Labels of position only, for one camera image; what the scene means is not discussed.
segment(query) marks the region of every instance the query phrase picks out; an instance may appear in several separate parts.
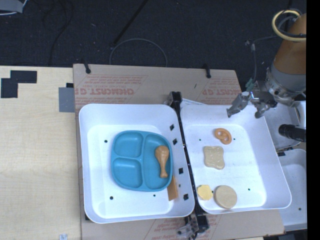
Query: yellow bread piece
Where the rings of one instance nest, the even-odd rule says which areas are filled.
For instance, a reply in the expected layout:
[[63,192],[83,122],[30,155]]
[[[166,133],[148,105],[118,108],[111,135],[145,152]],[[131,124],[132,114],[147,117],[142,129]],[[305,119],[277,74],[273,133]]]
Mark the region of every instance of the yellow bread piece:
[[222,146],[205,146],[204,164],[207,167],[213,167],[222,170],[225,167],[224,149]]
[[214,200],[220,207],[231,209],[236,205],[238,197],[232,187],[220,185],[214,191]]
[[197,193],[203,200],[210,200],[214,194],[209,185],[200,185],[197,187]]

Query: white tray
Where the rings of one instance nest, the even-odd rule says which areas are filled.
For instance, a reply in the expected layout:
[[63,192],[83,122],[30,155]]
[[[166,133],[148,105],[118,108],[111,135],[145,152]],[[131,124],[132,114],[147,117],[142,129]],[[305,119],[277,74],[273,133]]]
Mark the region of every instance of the white tray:
[[279,212],[287,232],[305,230],[308,228],[307,152],[303,149],[292,149],[284,153],[279,159],[292,194],[292,202],[289,207]]
[[[209,214],[282,209],[291,203],[291,193],[264,117],[256,119],[256,108],[247,106],[228,118],[225,105],[186,105],[181,121],[187,143],[195,187],[220,185],[232,187],[237,203],[232,209],[218,206],[214,198],[200,206]],[[227,129],[232,142],[222,144],[214,136],[217,128]],[[204,162],[205,146],[224,149],[225,167],[208,167]]]
[[[178,117],[171,107],[163,104],[88,104],[79,112],[79,126],[84,209],[90,220],[104,224],[191,214],[195,199]],[[115,136],[128,130],[160,134],[170,142],[178,198],[169,201],[167,189],[145,192],[117,185],[111,171],[111,147]]]

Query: yellow cable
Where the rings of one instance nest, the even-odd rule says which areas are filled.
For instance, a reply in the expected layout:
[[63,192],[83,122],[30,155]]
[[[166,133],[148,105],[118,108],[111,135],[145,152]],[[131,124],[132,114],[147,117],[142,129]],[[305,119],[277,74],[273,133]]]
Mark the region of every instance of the yellow cable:
[[273,31],[279,36],[281,37],[282,39],[285,39],[285,40],[288,40],[288,41],[292,41],[292,42],[303,42],[303,41],[306,41],[307,38],[306,37],[291,37],[291,36],[287,36],[285,34],[282,34],[278,28],[276,27],[276,20],[278,18],[278,16],[280,14],[286,14],[286,13],[290,13],[290,14],[294,14],[296,16],[300,16],[300,13],[298,13],[297,11],[295,10],[282,10],[282,11],[279,11],[272,19],[272,22],[271,22],[271,25],[272,25],[272,28],[273,28]]

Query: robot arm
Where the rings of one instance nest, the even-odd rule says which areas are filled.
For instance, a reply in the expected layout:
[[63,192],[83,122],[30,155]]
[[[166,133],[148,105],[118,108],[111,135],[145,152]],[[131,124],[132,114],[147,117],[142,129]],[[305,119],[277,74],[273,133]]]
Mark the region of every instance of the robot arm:
[[[289,32],[276,26],[276,20],[282,14],[297,16]],[[257,109],[256,118],[265,111],[274,108],[278,103],[286,106],[294,105],[294,98],[306,90],[306,46],[307,46],[307,14],[296,10],[282,10],[272,19],[274,32],[283,39],[274,57],[271,67],[267,69],[265,81],[256,81],[248,95],[239,94],[227,109],[227,115],[243,110],[249,102]]]

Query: blue plate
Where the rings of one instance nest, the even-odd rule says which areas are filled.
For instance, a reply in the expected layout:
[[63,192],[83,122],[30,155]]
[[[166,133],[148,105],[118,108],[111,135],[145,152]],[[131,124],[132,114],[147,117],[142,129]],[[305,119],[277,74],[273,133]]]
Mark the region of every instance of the blue plate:
[[[168,177],[161,178],[161,168],[155,156],[158,146],[167,146],[169,157],[165,164]],[[173,158],[170,143],[162,135],[138,130],[122,131],[116,135],[111,150],[111,172],[122,188],[135,191],[161,191],[171,182]]]

